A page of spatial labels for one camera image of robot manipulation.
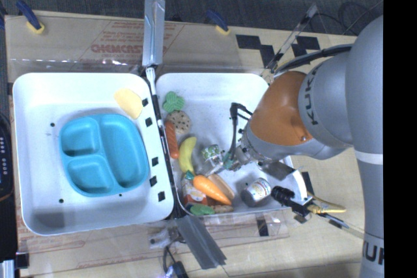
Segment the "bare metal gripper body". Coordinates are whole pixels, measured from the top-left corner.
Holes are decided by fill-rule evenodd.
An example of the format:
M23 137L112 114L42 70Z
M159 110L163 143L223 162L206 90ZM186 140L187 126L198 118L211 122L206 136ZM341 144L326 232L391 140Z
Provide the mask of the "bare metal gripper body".
M232 143L223 158L223 166L227 171L238 171L243 166L261 160L261 156L251 147Z

